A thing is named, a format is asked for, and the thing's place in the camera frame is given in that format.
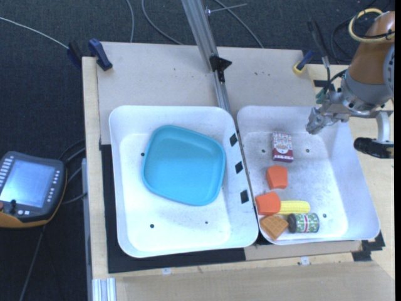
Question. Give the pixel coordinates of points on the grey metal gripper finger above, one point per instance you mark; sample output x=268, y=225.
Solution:
x=324, y=122
x=311, y=121

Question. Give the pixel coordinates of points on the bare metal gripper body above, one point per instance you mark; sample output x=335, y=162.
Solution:
x=340, y=105

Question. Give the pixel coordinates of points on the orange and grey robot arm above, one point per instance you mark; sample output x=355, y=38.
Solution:
x=371, y=58

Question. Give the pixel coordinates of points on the red and white carton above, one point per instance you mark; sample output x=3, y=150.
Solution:
x=282, y=147

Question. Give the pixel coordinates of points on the white plastic tray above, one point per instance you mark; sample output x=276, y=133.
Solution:
x=332, y=180
x=175, y=227

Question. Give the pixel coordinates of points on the orange toy block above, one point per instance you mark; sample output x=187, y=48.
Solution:
x=267, y=204
x=277, y=177

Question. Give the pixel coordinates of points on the yellow toy corn cob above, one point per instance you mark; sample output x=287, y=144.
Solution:
x=294, y=207

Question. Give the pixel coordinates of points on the green and white can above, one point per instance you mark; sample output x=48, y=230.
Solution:
x=305, y=223

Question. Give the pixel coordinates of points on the brown toy waffle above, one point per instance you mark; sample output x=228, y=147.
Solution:
x=273, y=226

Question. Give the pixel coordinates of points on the blue plate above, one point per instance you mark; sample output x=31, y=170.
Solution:
x=183, y=165

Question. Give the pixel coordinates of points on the pale wood board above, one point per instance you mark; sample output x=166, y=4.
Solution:
x=163, y=77

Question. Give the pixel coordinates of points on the black cylinder on white bracket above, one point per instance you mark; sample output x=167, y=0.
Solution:
x=372, y=146

